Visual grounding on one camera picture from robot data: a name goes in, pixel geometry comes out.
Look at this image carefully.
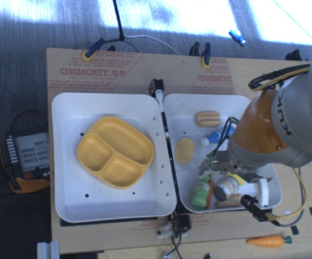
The orange carrot with green top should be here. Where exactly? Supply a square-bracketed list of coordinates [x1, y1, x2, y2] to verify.
[246, 234, 293, 249]

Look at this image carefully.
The green plastic bottle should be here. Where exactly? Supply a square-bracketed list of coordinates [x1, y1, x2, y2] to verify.
[191, 175, 212, 210]

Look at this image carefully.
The yellow banana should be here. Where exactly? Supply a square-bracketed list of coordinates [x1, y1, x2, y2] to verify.
[227, 172, 246, 187]

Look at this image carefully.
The black block with thin wires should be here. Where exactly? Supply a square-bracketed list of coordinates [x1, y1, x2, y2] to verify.
[171, 213, 192, 235]
[148, 78, 165, 96]

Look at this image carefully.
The tan hot dog bun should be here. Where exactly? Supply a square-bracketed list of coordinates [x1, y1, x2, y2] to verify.
[195, 111, 222, 128]

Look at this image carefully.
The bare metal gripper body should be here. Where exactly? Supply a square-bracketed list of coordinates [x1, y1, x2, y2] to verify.
[209, 150, 256, 175]

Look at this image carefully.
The pale yellow oval biscuit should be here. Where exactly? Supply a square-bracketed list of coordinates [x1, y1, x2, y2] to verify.
[174, 137, 195, 165]

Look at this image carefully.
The yellow divided plate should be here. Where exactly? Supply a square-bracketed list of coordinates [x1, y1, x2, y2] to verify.
[76, 115, 156, 190]

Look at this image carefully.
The orange sausage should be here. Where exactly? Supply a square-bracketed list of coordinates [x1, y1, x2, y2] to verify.
[205, 179, 215, 210]

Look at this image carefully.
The small white can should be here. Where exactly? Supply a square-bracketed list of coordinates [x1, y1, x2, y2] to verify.
[213, 176, 240, 202]

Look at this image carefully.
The thin black and white rod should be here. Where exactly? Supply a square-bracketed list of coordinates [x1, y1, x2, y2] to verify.
[155, 90, 184, 213]

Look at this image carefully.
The small blue and white object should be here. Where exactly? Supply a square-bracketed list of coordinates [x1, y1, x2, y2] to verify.
[228, 29, 247, 46]

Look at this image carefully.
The white plastic tray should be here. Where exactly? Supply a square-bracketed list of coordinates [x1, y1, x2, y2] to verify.
[162, 93, 283, 214]
[51, 92, 178, 224]

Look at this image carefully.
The tan waffle biscuit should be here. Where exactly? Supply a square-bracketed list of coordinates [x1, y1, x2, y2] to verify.
[215, 193, 243, 209]

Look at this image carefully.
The blue bottle with white cap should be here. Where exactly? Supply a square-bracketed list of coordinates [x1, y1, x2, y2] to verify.
[200, 127, 235, 147]

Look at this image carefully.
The black cylinder on white bracket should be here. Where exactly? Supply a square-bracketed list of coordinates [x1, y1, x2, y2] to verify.
[240, 178, 274, 222]

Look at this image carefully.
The brown cardboard board red print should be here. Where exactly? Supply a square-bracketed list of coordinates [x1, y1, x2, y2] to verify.
[45, 47, 312, 255]

